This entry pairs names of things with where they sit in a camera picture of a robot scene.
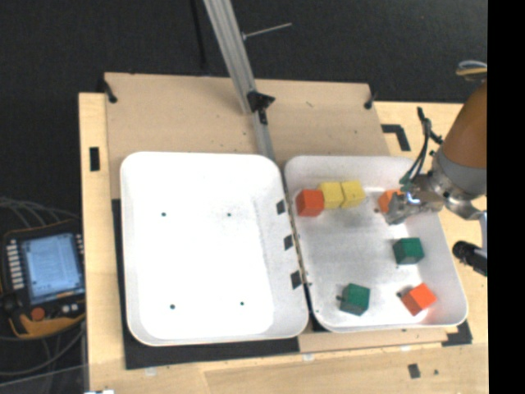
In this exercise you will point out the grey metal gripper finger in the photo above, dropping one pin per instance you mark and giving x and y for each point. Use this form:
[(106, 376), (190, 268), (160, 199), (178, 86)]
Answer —
[(398, 212)]

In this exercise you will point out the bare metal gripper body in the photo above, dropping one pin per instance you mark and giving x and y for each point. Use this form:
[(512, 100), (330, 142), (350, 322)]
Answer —
[(428, 199)]

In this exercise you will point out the orange cube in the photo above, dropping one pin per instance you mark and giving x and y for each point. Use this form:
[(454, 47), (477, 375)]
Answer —
[(384, 201), (309, 203), (419, 299)]

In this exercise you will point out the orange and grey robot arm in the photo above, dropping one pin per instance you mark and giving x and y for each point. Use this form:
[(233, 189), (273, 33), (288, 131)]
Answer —
[(467, 138)]

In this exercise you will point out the green cube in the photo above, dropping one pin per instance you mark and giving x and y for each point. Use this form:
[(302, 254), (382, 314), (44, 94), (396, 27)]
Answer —
[(354, 299), (408, 250)]

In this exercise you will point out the yellow cube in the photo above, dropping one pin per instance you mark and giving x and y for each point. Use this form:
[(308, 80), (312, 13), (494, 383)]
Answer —
[(331, 195), (352, 193)]

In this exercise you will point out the white plastic tray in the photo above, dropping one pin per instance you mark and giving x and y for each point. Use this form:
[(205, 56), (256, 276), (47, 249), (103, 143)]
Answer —
[(361, 244), (205, 253)]

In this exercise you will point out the pale brown flat board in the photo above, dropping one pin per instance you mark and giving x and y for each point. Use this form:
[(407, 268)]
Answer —
[(184, 117)]

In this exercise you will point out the black cylinder on white bracket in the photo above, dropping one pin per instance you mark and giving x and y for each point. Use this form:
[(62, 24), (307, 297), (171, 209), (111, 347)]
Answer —
[(467, 255)]

